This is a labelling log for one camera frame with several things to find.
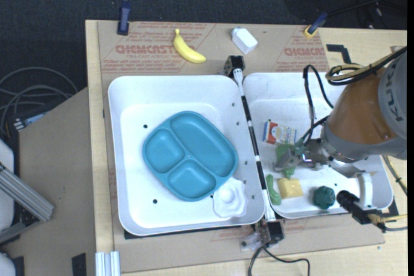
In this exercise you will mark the dark green broccoli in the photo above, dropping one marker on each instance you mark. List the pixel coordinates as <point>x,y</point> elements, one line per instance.
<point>324,197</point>

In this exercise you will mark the blue divided plate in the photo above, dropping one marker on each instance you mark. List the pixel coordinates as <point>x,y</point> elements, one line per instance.
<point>191,155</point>

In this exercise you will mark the green pea pod toy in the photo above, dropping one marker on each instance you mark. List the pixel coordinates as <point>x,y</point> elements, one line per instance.
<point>274,192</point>

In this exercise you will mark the yellow banana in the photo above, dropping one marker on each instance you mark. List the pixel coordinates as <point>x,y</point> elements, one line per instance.
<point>187,52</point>

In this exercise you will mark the black cylinder on white bracket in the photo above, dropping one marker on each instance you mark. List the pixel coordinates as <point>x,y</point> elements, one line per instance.
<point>354,203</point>

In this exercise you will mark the white plastic tray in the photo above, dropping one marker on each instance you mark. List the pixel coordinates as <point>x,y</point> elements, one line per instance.
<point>129,152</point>
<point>281,97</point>

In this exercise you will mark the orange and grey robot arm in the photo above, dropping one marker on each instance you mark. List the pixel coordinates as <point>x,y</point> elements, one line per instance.
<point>362,113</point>

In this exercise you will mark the yellow cheese wedge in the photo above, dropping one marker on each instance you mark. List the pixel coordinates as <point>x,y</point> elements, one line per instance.
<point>290,188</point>

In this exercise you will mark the light green lettuce toy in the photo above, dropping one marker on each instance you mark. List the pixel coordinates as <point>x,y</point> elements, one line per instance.
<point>283,150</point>

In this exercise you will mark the white fried egg toy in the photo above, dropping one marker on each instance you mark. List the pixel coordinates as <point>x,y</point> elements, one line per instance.
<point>228,198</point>

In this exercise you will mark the orange and white carton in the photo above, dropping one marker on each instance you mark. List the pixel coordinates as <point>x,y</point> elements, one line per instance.
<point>278,133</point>

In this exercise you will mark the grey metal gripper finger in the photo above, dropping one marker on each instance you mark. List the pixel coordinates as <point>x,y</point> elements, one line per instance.
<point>293,154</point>
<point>280,165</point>

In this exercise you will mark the brown cardboard board red print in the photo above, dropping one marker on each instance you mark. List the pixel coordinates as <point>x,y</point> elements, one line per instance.
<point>155,255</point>

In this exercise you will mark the thin black and white rod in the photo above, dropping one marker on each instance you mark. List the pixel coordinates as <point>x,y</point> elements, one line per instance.
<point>249,119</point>

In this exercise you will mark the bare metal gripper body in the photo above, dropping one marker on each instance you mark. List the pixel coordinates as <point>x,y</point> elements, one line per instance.
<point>318,156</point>

